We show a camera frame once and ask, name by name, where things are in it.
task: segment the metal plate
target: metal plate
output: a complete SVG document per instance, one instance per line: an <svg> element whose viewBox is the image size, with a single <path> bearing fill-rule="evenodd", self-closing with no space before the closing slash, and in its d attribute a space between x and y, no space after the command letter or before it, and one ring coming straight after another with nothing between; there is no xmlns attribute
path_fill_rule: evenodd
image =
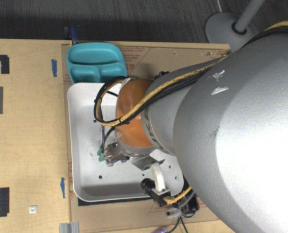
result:
<svg viewBox="0 0 288 233"><path fill-rule="evenodd" d="M108 167L99 162L97 151L101 145L101 125L94 122L93 107L102 83L77 83L70 87L68 108L71 130L73 187L84 201L119 200L147 197L141 189L144 178L153 178L150 170L141 171L129 161ZM118 93L120 85L111 89ZM115 117L116 97L106 95L102 101L105 120ZM112 134L106 144L115 142ZM174 156L155 150L150 154L160 161L165 184L175 195L183 188L183 174Z"/></svg>

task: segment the gray stand base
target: gray stand base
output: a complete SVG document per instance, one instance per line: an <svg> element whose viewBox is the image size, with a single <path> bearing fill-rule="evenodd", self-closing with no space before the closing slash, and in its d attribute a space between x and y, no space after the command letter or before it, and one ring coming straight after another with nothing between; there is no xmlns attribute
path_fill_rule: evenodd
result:
<svg viewBox="0 0 288 233"><path fill-rule="evenodd" d="M253 23L247 27L246 34L240 35L232 30L232 24L239 19L233 13L217 13L211 16L206 23L205 31L210 43L227 43L234 52L259 33Z"/></svg>

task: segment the silver cylinder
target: silver cylinder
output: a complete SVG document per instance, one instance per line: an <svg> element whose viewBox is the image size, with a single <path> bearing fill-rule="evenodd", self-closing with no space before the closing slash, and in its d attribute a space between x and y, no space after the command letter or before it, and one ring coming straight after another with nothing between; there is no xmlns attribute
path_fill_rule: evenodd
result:
<svg viewBox="0 0 288 233"><path fill-rule="evenodd" d="M238 32L244 32L265 0L251 0L235 24Z"/></svg>

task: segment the yellow cable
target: yellow cable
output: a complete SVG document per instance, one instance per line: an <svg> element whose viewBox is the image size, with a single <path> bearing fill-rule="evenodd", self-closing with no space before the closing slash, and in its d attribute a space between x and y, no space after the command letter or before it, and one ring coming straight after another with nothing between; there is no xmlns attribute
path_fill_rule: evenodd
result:
<svg viewBox="0 0 288 233"><path fill-rule="evenodd" d="M288 21L278 22L278 23L272 25L271 27L267 28L266 30L273 29L273 28L278 28L278 27L288 27Z"/></svg>
<svg viewBox="0 0 288 233"><path fill-rule="evenodd" d="M177 201L179 201L180 199L182 199L183 197L185 197L190 191L191 191L191 187L189 186L184 192L182 192L180 195L178 195L177 197L164 197L163 200L167 202L167 204L174 204Z"/></svg>
<svg viewBox="0 0 288 233"><path fill-rule="evenodd" d="M116 125L120 124L121 122L124 122L126 119L128 119L129 116L131 116L133 113L135 113L144 103L146 103L148 100L150 100L153 96L155 96L156 94L158 94L162 89L180 81L183 80L185 78L191 77L191 76L195 76L211 67L213 67L214 65L218 64L221 60L218 60L212 64L209 64L203 68L185 73L183 75L177 76L163 84L161 84L160 86L158 86L156 89L154 89L153 91L151 91L149 94L147 94L138 104L136 104L127 114L125 114L124 116L120 117L119 119L113 121L113 122L102 122L101 120L101 113L100 113L100 108L101 108L101 101L102 98L104 97L104 95L106 94L106 92L111 89L114 85L116 85L117 83L121 83L122 80L117 81L116 83L112 84L111 86L109 86L104 93L100 96L101 99L98 99L98 101L96 101L96 119L100 121L101 125L103 126L107 126L107 127L115 127Z"/></svg>

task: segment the gray robot arm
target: gray robot arm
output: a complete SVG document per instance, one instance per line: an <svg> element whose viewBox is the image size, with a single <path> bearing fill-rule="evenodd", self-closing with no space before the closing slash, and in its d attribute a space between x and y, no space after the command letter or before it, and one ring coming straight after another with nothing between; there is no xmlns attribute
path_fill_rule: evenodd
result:
<svg viewBox="0 0 288 233"><path fill-rule="evenodd" d="M157 79L148 92L188 67ZM288 34L261 38L142 112L203 202L236 232L288 232Z"/></svg>

